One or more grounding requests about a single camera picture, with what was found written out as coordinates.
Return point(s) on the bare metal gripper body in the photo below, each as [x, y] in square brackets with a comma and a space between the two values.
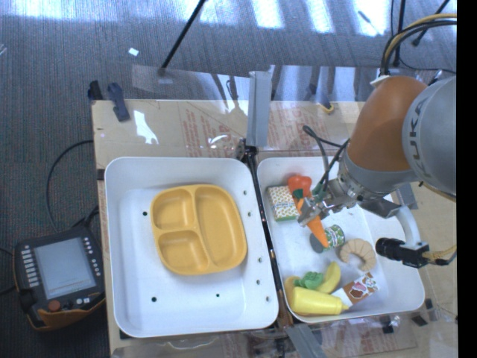
[343, 196]

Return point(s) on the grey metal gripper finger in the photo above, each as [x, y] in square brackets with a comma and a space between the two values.
[323, 208]
[306, 212]

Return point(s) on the orange carrot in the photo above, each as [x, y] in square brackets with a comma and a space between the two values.
[318, 231]

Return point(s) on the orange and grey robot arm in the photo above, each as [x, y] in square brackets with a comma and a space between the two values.
[387, 125]

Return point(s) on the green and white carton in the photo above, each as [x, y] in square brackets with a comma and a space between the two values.
[281, 203]

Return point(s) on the red pepper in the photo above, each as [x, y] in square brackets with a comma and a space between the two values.
[300, 183]

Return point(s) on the green can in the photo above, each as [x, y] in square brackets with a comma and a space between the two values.
[335, 236]

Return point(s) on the white plastic tray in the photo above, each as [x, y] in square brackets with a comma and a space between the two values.
[298, 248]
[126, 256]

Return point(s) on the beige croissant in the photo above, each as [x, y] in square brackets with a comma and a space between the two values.
[359, 250]

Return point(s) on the green broccoli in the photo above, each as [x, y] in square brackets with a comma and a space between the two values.
[309, 280]

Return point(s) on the yellow banana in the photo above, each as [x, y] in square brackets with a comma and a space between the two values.
[331, 278]

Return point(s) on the yellow round piece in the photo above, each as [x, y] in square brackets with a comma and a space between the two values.
[290, 283]

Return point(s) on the yellow divided plate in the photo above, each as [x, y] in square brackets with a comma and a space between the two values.
[220, 218]

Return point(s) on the brown and white carton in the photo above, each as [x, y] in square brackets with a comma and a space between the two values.
[359, 287]

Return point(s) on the yellow squeeze bottle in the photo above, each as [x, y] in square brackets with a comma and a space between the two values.
[313, 302]

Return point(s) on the brown cardboard board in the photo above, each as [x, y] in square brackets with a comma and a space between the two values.
[167, 129]

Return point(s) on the black cylinder on white bracket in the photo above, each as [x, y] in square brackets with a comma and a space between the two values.
[398, 251]

